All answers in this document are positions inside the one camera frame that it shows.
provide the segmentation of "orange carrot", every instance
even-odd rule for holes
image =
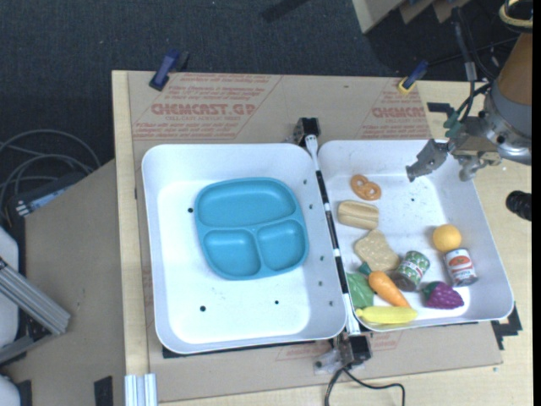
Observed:
[[[383,271],[372,271],[369,274],[369,286],[389,304],[396,307],[411,307],[400,289]]]

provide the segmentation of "green can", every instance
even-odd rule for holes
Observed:
[[[418,251],[408,251],[392,273],[391,279],[400,290],[412,292],[421,283],[429,268],[430,261],[426,255]]]

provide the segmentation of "dark floor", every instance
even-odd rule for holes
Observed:
[[[479,47],[515,36],[495,17],[504,1],[463,9]],[[433,63],[425,79],[465,79],[451,23],[440,24],[432,8],[409,25],[394,11],[363,35],[351,0],[308,0],[279,13],[287,2],[0,0],[0,142],[56,129],[80,137],[101,162],[112,159],[111,71],[156,70],[171,47],[190,52],[192,72],[404,76],[424,58]],[[502,63],[511,45],[482,58]],[[20,144],[90,163],[65,137],[35,134]],[[0,182],[25,159],[0,146]],[[32,167],[38,173],[46,161]],[[9,190],[2,196],[0,204]]]

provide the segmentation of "brown pretzel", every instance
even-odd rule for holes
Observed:
[[[363,200],[378,200],[381,197],[381,188],[375,182],[370,182],[362,174],[356,174],[350,181],[353,192]]]

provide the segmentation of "orange fruit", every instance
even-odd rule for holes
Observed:
[[[452,224],[438,226],[432,233],[434,247],[443,253],[456,250],[462,242],[462,235]]]

